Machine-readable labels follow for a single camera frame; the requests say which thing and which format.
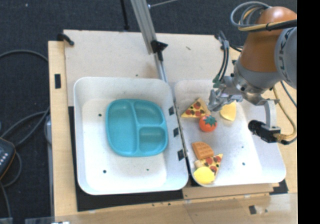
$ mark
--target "blue plate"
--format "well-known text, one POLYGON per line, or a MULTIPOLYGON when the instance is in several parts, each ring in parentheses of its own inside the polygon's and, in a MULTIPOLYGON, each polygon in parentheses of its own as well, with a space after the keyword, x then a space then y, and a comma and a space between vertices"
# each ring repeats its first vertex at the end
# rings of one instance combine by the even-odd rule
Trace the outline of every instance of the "blue plate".
POLYGON ((106 110, 105 124, 109 145, 121 156, 153 156, 168 145, 165 117, 153 102, 115 100, 106 110))

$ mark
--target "toy tomato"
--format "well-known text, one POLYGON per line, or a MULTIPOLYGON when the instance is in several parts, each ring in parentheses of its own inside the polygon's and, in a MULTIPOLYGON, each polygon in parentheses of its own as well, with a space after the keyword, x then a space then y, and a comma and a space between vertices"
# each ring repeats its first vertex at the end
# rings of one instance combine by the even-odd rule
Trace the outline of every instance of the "toy tomato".
POLYGON ((205 115, 200 118, 199 127, 204 132, 212 132, 217 127, 217 121, 213 116, 205 115))

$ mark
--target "waffle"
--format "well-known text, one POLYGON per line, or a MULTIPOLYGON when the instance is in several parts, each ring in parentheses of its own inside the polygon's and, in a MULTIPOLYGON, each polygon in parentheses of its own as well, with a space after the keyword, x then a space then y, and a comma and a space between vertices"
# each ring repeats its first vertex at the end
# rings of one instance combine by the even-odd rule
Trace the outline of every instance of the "waffle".
POLYGON ((196 158, 198 158, 199 160, 214 156, 214 151, 205 142, 194 142, 192 143, 192 148, 196 155, 196 158))

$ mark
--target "dark carpet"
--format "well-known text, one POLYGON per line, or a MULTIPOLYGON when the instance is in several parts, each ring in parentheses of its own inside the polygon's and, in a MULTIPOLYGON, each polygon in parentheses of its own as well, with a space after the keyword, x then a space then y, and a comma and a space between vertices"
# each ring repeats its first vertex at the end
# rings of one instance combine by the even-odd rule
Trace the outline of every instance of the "dark carpet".
MULTIPOLYGON (((124 0, 129 31, 139 31, 131 4, 124 0)), ((147 0, 155 4, 166 0, 147 0)), ((179 0, 154 7, 151 15, 156 32, 217 34, 242 45, 246 34, 231 26, 230 12, 250 0, 179 0)), ((256 0, 281 5, 297 12, 297 0, 256 0)), ((27 49, 48 55, 48 40, 64 29, 123 30, 120 0, 0 0, 0 55, 27 49)), ((21 52, 0 57, 0 135, 21 118, 45 111, 49 105, 48 64, 36 55, 21 52)), ((16 127, 5 139, 18 143, 40 116, 16 127)), ((22 159, 19 179, 5 188, 15 224, 27 218, 51 215, 47 142, 44 122, 17 148, 22 159)), ((19 171, 14 160, 2 183, 19 171)), ((0 219, 8 216, 0 190, 0 219)))

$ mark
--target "wooden table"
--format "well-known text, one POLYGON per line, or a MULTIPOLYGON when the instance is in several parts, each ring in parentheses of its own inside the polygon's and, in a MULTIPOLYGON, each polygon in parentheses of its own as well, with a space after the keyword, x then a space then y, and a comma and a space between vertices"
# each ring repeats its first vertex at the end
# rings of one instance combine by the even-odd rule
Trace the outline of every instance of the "wooden table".
MULTIPOLYGON (((67 30, 65 33, 69 35, 71 39, 73 39, 73 37, 77 34, 76 31, 71 30, 67 30)), ((160 39, 172 39, 179 42, 184 41, 183 43, 189 49, 193 44, 190 42, 190 35, 159 34, 158 37, 159 41, 161 41, 160 39)), ((219 42, 210 35, 194 35, 194 38, 198 45, 202 45, 202 43, 206 44, 208 40, 212 41, 212 45, 215 48, 217 48, 217 46, 219 47, 220 45, 219 42)), ((141 48, 145 47, 143 41, 138 43, 135 42, 135 44, 138 44, 141 48)), ((296 142, 289 146, 279 146, 287 171, 285 181, 288 186, 289 194, 286 195, 269 195, 269 192, 273 191, 273 187, 278 186, 278 184, 242 185, 210 189, 203 187, 192 187, 188 184, 182 190, 184 195, 183 200, 78 212, 68 114, 70 99, 68 96, 68 83, 66 79, 67 64, 65 52, 66 48, 70 46, 68 46, 66 42, 62 41, 49 41, 48 47, 54 216, 61 218, 63 218, 63 216, 67 216, 65 220, 76 220, 77 223, 85 223, 89 220, 94 220, 95 223, 105 223, 107 219, 116 220, 117 223, 127 223, 129 219, 131 223, 132 220, 137 222, 143 221, 146 223, 194 223, 195 221, 199 220, 199 223, 201 223, 201 220, 204 221, 208 218, 214 217, 213 212, 210 210, 210 207, 208 208, 208 206, 212 206, 213 208, 217 207, 217 211, 215 212, 216 217, 218 215, 217 212, 219 212, 219 206, 223 205, 224 209, 229 209, 231 211, 231 214, 229 215, 231 219, 239 219, 239 216, 243 216, 244 209, 245 213, 247 214, 246 218, 250 219, 252 218, 252 213, 248 210, 247 206, 250 206, 251 204, 260 204, 260 206, 268 206, 272 208, 275 206, 275 204, 278 204, 283 200, 284 204, 288 205, 289 210, 285 209, 282 213, 275 211, 272 214, 269 211, 269 215, 265 217, 270 218, 272 215, 272 218, 279 219, 280 222, 278 223, 281 223, 282 218, 284 220, 291 220, 292 223, 295 223, 295 220, 297 220, 297 211, 293 211, 293 208, 296 210, 298 193, 296 142), (60 77, 60 86, 58 87, 56 84, 57 74, 59 74, 60 77)), ((99 49, 101 46, 99 46, 99 44, 92 45, 89 43, 89 47, 93 48, 92 51, 94 51, 95 48, 99 49)), ((236 51, 231 52, 232 59, 237 59, 238 55, 239 54, 236 51)), ((187 63, 188 59, 184 59, 183 65, 188 65, 187 63)), ((288 109, 289 115, 293 118, 293 120, 296 121, 296 109, 288 100, 281 86, 277 84, 276 88, 278 89, 279 97, 283 105, 288 109)), ((288 89, 293 98, 296 99, 296 91, 292 88, 288 89)), ((272 92, 265 93, 265 96, 267 98, 274 98, 272 92)), ((277 114, 278 125, 282 128, 282 132, 285 134, 291 133, 291 125, 286 120, 284 114, 280 111, 278 106, 277 114)))

